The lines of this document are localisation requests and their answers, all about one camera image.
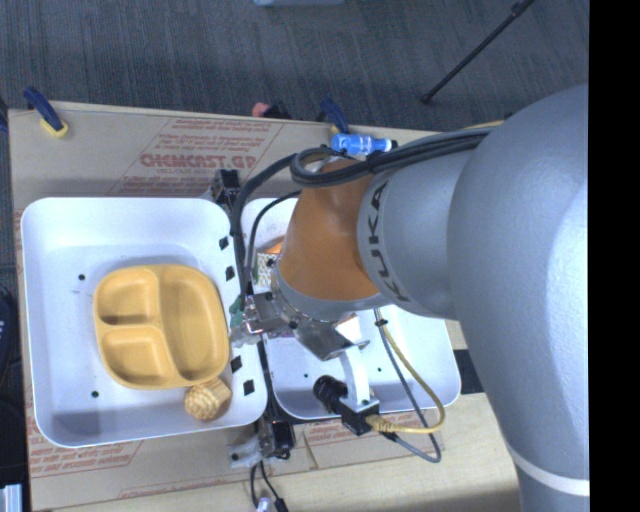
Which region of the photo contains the white plastic tray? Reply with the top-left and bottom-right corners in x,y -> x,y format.
240,197 -> 463,422
20,196 -> 268,449

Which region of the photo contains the black block with thin wires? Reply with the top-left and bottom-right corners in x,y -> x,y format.
256,419 -> 297,460
211,168 -> 243,206

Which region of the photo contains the yellow divided plate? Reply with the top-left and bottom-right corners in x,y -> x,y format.
93,263 -> 232,391

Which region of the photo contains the black cylinder on white bracket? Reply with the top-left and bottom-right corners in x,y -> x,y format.
312,349 -> 382,437

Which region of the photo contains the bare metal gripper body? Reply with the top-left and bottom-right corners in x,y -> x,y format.
243,291 -> 372,362

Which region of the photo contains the brown cardboard board red print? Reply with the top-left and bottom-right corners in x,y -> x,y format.
7,99 -> 522,512

